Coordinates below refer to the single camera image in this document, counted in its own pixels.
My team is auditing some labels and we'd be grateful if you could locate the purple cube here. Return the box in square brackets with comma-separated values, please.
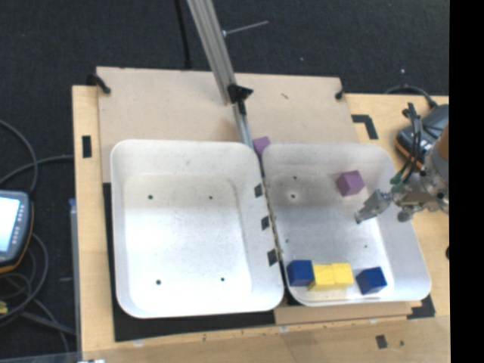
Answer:
[252, 135, 271, 157]
[335, 169, 365, 197]

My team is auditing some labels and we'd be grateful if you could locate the thin black and white rod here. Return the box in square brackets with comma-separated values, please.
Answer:
[259, 156, 286, 270]

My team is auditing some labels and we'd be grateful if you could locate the blue cube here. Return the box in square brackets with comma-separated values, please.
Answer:
[355, 265, 388, 296]
[286, 259, 315, 288]

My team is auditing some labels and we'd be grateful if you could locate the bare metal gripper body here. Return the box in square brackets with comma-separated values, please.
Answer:
[391, 171, 450, 222]

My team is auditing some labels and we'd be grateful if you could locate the brown cardboard board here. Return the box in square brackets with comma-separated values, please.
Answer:
[95, 66, 415, 326]

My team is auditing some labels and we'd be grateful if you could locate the yellow cube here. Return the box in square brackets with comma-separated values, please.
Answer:
[307, 264, 337, 292]
[331, 262, 355, 289]

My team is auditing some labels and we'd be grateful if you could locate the white plastic tray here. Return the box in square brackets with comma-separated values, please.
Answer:
[110, 138, 285, 320]
[260, 142, 433, 308]

